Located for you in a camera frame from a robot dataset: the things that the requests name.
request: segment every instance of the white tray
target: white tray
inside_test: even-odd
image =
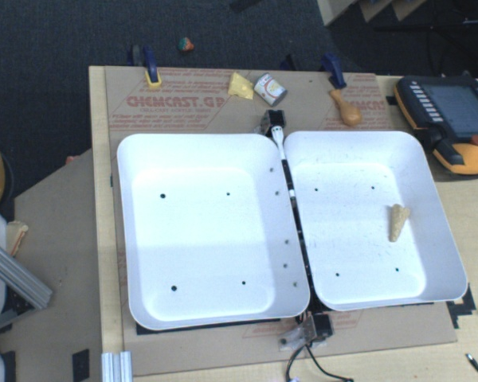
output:
[[[402,132],[285,141],[317,297],[334,310],[467,288],[419,142]],[[280,155],[258,134],[134,134],[118,149],[129,305],[164,330],[295,317],[310,291]],[[411,215],[389,241],[390,208]]]
[[[118,149],[129,305],[148,329],[293,317],[310,291],[275,144],[134,134]]]
[[[334,310],[460,298],[467,279],[420,143],[399,131],[284,144],[315,292]],[[389,241],[393,204],[410,208]]]

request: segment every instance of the small toy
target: small toy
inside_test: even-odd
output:
[[[393,205],[391,208],[390,242],[397,241],[410,213],[411,210],[409,208],[404,208],[400,204]]]
[[[271,106],[276,106],[287,95],[287,89],[281,86],[268,72],[257,80],[253,89]]]
[[[331,98],[333,98],[340,110],[340,116],[342,116],[342,121],[348,126],[356,126],[361,123],[363,117],[361,111],[357,106],[354,106],[352,103],[347,102],[342,97],[342,91],[340,89],[332,89],[329,92]]]
[[[7,238],[7,253],[11,256],[16,256],[18,253],[22,239],[28,232],[29,227],[20,220],[13,220],[7,223],[6,238]]]
[[[229,95],[236,95],[241,98],[253,99],[253,83],[242,75],[234,72],[230,76]]]
[[[194,44],[190,41],[188,37],[181,38],[178,42],[177,48],[183,53],[194,50]]]

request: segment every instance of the metal bracket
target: metal bracket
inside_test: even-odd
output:
[[[103,382],[132,382],[131,352],[101,354]]]
[[[310,344],[316,338],[317,330],[313,317],[310,315],[296,328],[278,337],[278,348],[280,351],[294,351],[306,344]]]
[[[462,303],[446,302],[448,305],[449,315],[452,319],[453,328],[459,329],[459,316],[471,315],[476,310],[475,300],[472,296],[471,287],[468,285]]]
[[[262,116],[261,124],[256,126],[252,133],[262,134],[263,136],[271,138],[271,129],[274,126],[285,127],[286,124],[284,111],[281,109],[268,109]]]
[[[31,305],[32,309],[18,314],[8,310],[0,314],[0,329],[18,317],[33,310],[43,310],[48,306],[53,292],[41,280],[26,270],[16,259],[0,248],[0,280]]]
[[[325,53],[322,58],[320,58],[320,63],[323,69],[331,73],[329,81],[335,89],[343,89],[347,86],[347,83],[343,79],[340,59],[334,53]]]

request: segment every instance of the table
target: table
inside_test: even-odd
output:
[[[297,78],[298,72],[294,72],[293,77]],[[118,353],[123,351],[123,331],[114,206],[110,187],[111,161],[104,67],[90,67],[89,79],[102,348],[104,352]],[[393,86],[397,80],[397,77],[378,77],[379,86],[384,95],[392,95]],[[409,129],[396,106],[389,107],[389,112],[396,129],[404,131]],[[478,179],[465,181],[450,179],[440,169],[437,162],[430,159],[429,163],[457,247],[464,261],[473,296],[478,304]],[[322,364],[330,372],[351,376],[361,381],[478,380],[478,375],[464,356],[466,353],[471,353],[478,360],[478,311],[475,311],[472,316],[460,318],[460,329],[456,332],[458,342],[455,344],[326,357],[322,359]],[[136,377],[135,381],[282,381],[284,380],[284,367],[284,362],[273,362],[143,376]],[[298,376],[302,381],[326,380],[310,360],[297,361],[293,365],[292,375]]]

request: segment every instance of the black tape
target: black tape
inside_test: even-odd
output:
[[[163,329],[160,331],[155,331],[153,329],[147,329],[141,326],[138,322],[136,323],[136,335],[150,335],[150,334],[160,334],[160,333],[177,333],[180,331],[193,331],[196,329],[216,329],[224,327],[235,327],[237,325],[250,325],[250,324],[259,324],[262,322],[279,322],[279,318],[271,318],[269,320],[250,320],[243,322],[225,322],[221,324],[208,324],[208,325],[195,325],[191,327],[185,327],[181,329]]]
[[[6,368],[5,382],[16,382],[16,353],[14,351],[3,353],[2,359]]]
[[[72,382],[90,378],[90,351],[84,349],[72,355]]]
[[[446,302],[448,305],[449,316],[452,319],[453,328],[459,329],[459,316],[472,315],[472,312],[476,310],[475,300],[472,296],[471,287],[468,285],[468,289],[462,297],[462,303]]]

